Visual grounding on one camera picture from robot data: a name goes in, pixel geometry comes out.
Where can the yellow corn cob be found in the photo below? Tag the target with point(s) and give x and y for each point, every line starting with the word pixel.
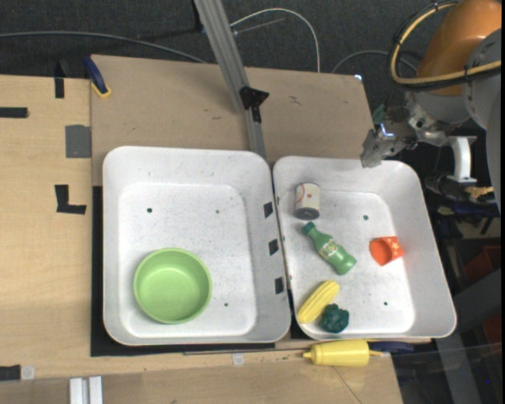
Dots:
pixel 317 301

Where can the brown cardboard board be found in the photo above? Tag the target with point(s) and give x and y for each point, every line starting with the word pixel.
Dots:
pixel 172 103

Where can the white plastic tray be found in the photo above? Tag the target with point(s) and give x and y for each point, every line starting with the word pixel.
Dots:
pixel 185 171
pixel 362 183

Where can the green broccoli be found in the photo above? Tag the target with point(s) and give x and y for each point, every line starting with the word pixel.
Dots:
pixel 334 319

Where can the black cylinder on white bracket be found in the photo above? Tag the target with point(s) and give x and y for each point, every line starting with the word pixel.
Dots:
pixel 462 160

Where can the white can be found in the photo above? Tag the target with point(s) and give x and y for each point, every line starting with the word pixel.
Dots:
pixel 307 198

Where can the orange carton with stars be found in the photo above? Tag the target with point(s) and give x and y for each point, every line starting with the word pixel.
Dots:
pixel 385 251

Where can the green bottle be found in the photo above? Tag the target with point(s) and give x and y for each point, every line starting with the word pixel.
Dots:
pixel 330 248

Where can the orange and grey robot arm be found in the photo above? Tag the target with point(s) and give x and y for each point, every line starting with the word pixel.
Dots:
pixel 458 40

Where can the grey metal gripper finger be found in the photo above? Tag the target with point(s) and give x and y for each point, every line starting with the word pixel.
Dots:
pixel 369 152
pixel 388 147

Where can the green bowl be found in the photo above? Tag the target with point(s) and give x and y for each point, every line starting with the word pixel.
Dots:
pixel 172 286

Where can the yellow mustard bottle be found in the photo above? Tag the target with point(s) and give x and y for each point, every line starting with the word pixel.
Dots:
pixel 341 352

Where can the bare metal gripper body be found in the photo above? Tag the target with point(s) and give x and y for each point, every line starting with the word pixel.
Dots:
pixel 404 131

